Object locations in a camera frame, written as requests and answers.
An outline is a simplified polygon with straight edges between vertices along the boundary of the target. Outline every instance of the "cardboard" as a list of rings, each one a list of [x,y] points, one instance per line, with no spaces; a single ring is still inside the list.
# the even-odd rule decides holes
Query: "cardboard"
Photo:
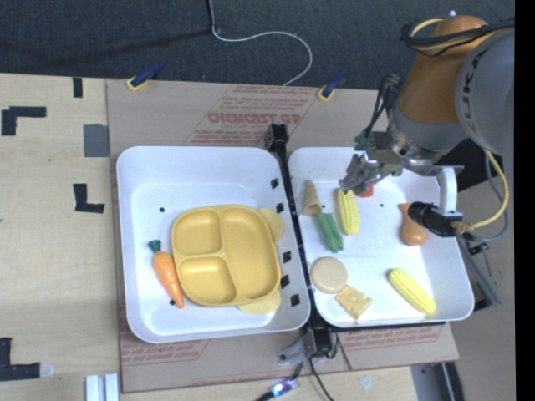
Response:
[[[120,307],[122,391],[125,393],[286,378],[277,350],[300,331],[178,343],[145,343],[125,316],[115,162],[136,145],[242,145],[263,147],[270,124],[285,124],[287,151],[305,146],[353,146],[369,123],[376,91],[337,89],[328,103],[315,88],[149,81],[138,92],[125,80],[107,81],[112,203]],[[384,129],[380,119],[376,129]],[[381,328],[339,334],[341,349],[321,360],[320,373],[434,363],[458,358],[449,324]]]

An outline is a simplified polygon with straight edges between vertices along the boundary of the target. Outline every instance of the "wooden table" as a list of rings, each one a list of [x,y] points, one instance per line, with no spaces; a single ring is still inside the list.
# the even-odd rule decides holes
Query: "wooden table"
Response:
[[[120,372],[110,160],[84,157],[84,126],[107,125],[104,79],[0,74],[2,110],[46,106],[46,118],[18,117],[0,136],[0,337],[11,337],[11,363],[50,363],[53,376],[1,382],[1,400],[84,398],[84,378]],[[75,211],[74,184],[103,213]],[[366,377],[372,384],[365,388]],[[417,400],[408,367],[322,376],[337,401]],[[291,399],[326,399],[301,377]],[[123,400],[253,400],[273,382],[229,383]]]

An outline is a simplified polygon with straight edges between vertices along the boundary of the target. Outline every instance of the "blue clip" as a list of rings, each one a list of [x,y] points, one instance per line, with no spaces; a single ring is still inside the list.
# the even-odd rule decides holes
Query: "blue clip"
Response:
[[[149,65],[137,76],[127,80],[126,86],[128,86],[128,89],[133,90],[135,92],[140,90],[146,85],[147,80],[155,79],[165,66],[166,65],[163,63],[153,63],[152,65]]]
[[[343,86],[345,84],[344,71],[338,71],[336,75],[318,91],[318,98],[320,101],[326,103],[333,97],[334,88]]]

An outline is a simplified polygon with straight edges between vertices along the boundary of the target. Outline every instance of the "white tray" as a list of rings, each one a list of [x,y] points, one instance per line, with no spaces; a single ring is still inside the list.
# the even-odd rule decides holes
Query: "white tray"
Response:
[[[283,178],[277,160],[266,150],[133,147],[118,159],[117,181],[126,315],[137,337],[174,342],[289,331],[307,322],[310,301]],[[182,212],[229,204],[274,210],[282,204],[279,215],[285,228],[277,249],[281,274],[289,283],[279,288],[282,304],[276,312],[251,315],[237,307],[202,307],[187,299],[179,309],[170,305],[155,276],[149,241],[161,239],[162,251],[171,252],[171,226]]]
[[[319,314],[335,327],[445,322],[468,317],[474,297],[456,240],[429,232],[423,245],[407,246],[400,238],[402,214],[398,204],[412,201],[438,204],[436,178],[404,170],[401,176],[388,177],[378,183],[373,196],[357,196],[360,231],[354,236],[343,236],[344,249],[338,253],[324,245],[316,218],[301,214],[304,182],[310,179],[316,186],[324,212],[332,212],[339,221],[335,193],[353,154],[352,148],[303,148],[294,151],[289,158],[308,269],[320,257],[334,256],[347,268],[348,284],[373,300],[355,325],[334,300],[334,295],[314,288]],[[411,274],[435,299],[436,312],[432,317],[416,311],[389,284],[386,274],[394,267]]]

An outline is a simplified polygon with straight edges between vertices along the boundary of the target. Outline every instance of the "toy carrot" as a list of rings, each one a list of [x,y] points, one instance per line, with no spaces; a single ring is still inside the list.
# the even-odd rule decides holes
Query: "toy carrot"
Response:
[[[161,250],[161,241],[149,242],[149,248],[155,253],[152,259],[152,266],[167,293],[171,296],[176,306],[184,307],[184,295],[182,294],[181,283],[176,274],[175,261],[168,252]]]

